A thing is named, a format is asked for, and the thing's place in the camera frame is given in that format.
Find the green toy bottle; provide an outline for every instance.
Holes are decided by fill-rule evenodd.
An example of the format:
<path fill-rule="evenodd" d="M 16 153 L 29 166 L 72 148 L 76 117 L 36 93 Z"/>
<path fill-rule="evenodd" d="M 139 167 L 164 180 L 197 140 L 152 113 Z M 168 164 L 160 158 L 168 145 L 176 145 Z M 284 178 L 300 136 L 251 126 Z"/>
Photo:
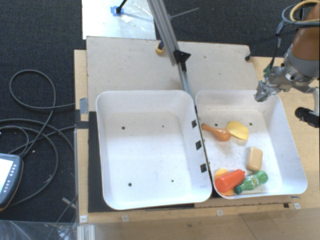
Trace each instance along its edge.
<path fill-rule="evenodd" d="M 264 184 L 268 181 L 268 175 L 260 170 L 257 171 L 255 174 L 249 175 L 245 177 L 241 185 L 238 185 L 234 188 L 234 192 L 236 194 L 241 194 L 244 190 L 253 190 L 256 187 Z"/>

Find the wooden table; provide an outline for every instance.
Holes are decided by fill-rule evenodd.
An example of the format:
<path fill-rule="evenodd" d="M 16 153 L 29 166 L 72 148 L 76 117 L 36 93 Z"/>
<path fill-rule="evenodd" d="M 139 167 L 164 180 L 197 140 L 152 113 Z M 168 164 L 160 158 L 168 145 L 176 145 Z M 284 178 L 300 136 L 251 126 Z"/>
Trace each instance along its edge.
<path fill-rule="evenodd" d="M 270 58 L 252 57 L 248 63 L 253 63 L 257 73 L 257 77 L 259 79 L 262 79 L 262 71 L 269 63 L 269 61 Z M 279 65 L 282 61 L 283 60 L 281 58 L 276 59 L 275 65 Z M 87 53 L 85 50 L 74 51 L 74 75 L 76 109 L 79 110 L 80 99 L 88 97 Z M 273 214 L 279 212 L 279 214 L 285 214 L 288 213 L 288 211 L 295 212 L 293 211 L 293 209 L 295 208 L 294 203 L 298 203 L 303 211 L 308 211 L 307 214 L 310 213 L 309 209 L 312 209 L 310 211 L 313 211 L 313 217 L 316 217 L 318 219 L 319 216 L 317 215 L 319 214 L 320 208 L 319 129 L 315 129 L 307 125 L 305 122 L 299 121 L 294 115 L 297 107 L 306 107 L 313 109 L 313 96 L 311 94 L 298 92 L 294 89 L 292 89 L 288 93 L 280 93 L 279 96 L 282 100 L 292 136 L 295 141 L 296 148 L 300 155 L 302 166 L 308 180 L 308 188 L 305 193 L 293 197 L 268 196 L 260 198 L 249 198 L 246 200 L 226 200 L 223 198 L 215 198 L 209 199 L 208 201 L 203 203 L 198 203 L 195 205 L 195 208 L 188 209 L 143 209 L 131 211 L 88 213 L 89 131 L 85 128 L 78 128 L 76 130 L 76 161 L 79 206 L 78 214 L 80 216 L 80 222 L 89 224 L 110 223 L 110 225 L 106 227 L 112 228 L 113 226 L 111 225 L 115 225 L 114 223 L 122 223 L 122 221 L 124 221 L 124 218 L 126 218 L 125 220 L 129 218 L 130 223 L 134 222 L 135 224 L 131 224 L 131 226 L 126 227 L 127 230 L 132 230 L 137 225 L 145 227 L 144 222 L 146 221 L 153 221 L 152 225 L 157 225 L 157 227 L 160 227 L 161 225 L 163 226 L 164 222 L 166 222 L 165 225 L 168 225 L 167 222 L 169 222 L 169 224 L 172 225 L 176 224 L 177 229 L 179 228 L 179 225 L 185 226 L 186 221 L 190 221 L 190 227 L 192 227 L 193 223 L 197 221 L 197 223 L 203 222 L 204 227 L 207 228 L 209 226 L 209 222 L 216 222 L 216 220 L 218 220 L 217 215 L 220 215 L 222 212 L 224 215 L 224 219 L 220 219 L 220 222 L 225 221 L 225 223 L 227 224 L 240 223 L 239 225 L 243 225 L 243 214 L 249 213 L 252 216 L 257 217 L 259 214 L 263 213 L 269 214 L 268 216 L 270 218 L 272 217 L 271 213 Z M 81 121 L 88 121 L 88 114 L 81 114 L 80 118 Z M 302 214 L 301 216 L 308 217 L 308 215 L 302 213 L 302 210 L 300 212 Z M 243 233 L 243 236 L 247 236 L 246 230 L 240 232 Z"/>

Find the blue tape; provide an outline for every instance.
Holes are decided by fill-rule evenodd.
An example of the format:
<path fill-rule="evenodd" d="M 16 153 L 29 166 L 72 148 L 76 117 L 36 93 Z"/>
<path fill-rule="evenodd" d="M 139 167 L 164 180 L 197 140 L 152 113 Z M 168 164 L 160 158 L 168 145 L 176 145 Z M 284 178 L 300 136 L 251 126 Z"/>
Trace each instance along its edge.
<path fill-rule="evenodd" d="M 118 13 L 116 12 L 116 9 L 117 9 L 117 8 L 118 8 L 118 6 L 112 6 L 112 7 L 110 7 L 110 11 L 111 11 L 111 13 L 112 13 L 113 16 L 117 17 L 117 16 L 121 16 L 121 14 L 124 14 L 124 13 L 125 13 L 124 9 L 121 8 L 121 12 L 120 12 L 120 14 L 118 14 Z"/>

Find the tray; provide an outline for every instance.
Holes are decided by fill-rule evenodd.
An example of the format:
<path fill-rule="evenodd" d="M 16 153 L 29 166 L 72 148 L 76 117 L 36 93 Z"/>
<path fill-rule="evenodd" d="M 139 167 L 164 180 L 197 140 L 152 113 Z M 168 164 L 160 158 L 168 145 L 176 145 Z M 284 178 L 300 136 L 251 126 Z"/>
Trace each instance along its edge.
<path fill-rule="evenodd" d="M 211 196 L 189 94 L 106 91 L 96 100 L 96 113 L 103 198 L 111 208 L 197 203 Z"/>
<path fill-rule="evenodd" d="M 240 199 L 260 196 L 301 194 L 307 189 L 307 178 L 297 152 L 282 102 L 273 95 L 265 102 L 256 102 L 253 90 L 204 90 L 197 94 L 196 105 L 200 123 L 225 128 L 229 121 L 248 127 L 248 140 L 234 136 L 218 141 L 210 132 L 202 131 L 206 155 L 212 174 L 225 168 L 246 169 L 250 147 L 263 151 L 261 170 L 268 174 L 268 182 L 242 194 L 225 196 Z"/>

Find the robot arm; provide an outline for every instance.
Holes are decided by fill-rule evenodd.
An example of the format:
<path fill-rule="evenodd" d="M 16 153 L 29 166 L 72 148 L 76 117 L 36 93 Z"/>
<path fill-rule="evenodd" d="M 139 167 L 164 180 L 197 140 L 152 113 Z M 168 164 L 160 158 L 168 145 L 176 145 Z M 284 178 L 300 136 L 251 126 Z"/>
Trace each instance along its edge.
<path fill-rule="evenodd" d="M 290 21 L 285 19 L 284 13 L 282 13 L 284 21 L 280 24 L 280 28 L 282 29 L 285 24 L 291 24 L 299 30 L 284 56 L 283 64 L 272 67 L 272 60 L 269 67 L 264 70 L 265 82 L 259 81 L 257 92 L 254 95 L 258 102 L 263 102 L 270 95 L 275 95 L 280 91 L 288 92 L 290 88 L 295 88 L 303 93 L 312 93 L 314 110 L 299 107 L 295 115 L 317 128 L 319 127 L 319 88 L 310 87 L 309 84 L 315 79 L 319 80 L 319 2 L 318 0 L 306 0 L 297 4 L 291 10 Z M 295 10 L 306 4 L 316 5 L 304 21 L 296 21 L 293 17 Z"/>

